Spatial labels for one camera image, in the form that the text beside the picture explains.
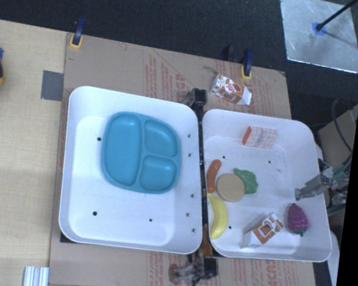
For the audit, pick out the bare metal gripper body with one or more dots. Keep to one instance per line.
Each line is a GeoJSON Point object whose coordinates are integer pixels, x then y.
{"type": "Point", "coordinates": [326, 171]}

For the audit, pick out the thin black rod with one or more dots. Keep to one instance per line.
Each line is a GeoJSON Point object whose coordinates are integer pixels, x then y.
{"type": "Point", "coordinates": [201, 161]}

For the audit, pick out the tan round biscuit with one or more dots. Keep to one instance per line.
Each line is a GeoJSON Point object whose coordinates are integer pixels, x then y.
{"type": "Point", "coordinates": [230, 187]}

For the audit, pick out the yellow banana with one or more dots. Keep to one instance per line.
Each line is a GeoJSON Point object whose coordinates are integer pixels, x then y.
{"type": "Point", "coordinates": [219, 219]}

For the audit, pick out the blue divided plate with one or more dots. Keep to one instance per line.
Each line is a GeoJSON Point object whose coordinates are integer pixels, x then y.
{"type": "Point", "coordinates": [122, 151]}

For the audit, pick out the purple grapes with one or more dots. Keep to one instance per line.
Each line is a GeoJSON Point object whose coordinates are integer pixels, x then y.
{"type": "Point", "coordinates": [298, 220]}

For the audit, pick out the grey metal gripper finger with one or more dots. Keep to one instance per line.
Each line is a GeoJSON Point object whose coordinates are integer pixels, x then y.
{"type": "Point", "coordinates": [310, 187]}

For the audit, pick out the brown cardboard board red print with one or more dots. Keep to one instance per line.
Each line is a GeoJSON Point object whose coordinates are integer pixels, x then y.
{"type": "Point", "coordinates": [117, 65]}

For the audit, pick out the orange and white flat box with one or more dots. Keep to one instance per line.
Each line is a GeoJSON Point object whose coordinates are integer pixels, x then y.
{"type": "Point", "coordinates": [261, 137]}

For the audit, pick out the white plastic tray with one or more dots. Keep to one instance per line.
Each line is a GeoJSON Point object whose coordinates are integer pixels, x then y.
{"type": "Point", "coordinates": [123, 217]}
{"type": "Point", "coordinates": [278, 185]}

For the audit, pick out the orange sausage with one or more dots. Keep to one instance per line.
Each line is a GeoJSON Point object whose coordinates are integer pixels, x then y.
{"type": "Point", "coordinates": [212, 176]}

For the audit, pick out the green lettuce leaf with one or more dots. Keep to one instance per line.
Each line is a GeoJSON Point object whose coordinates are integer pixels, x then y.
{"type": "Point", "coordinates": [250, 181]}

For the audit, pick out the orange and white gabled carton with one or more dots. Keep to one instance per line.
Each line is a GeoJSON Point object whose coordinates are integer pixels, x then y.
{"type": "Point", "coordinates": [230, 90]}
{"type": "Point", "coordinates": [264, 230]}

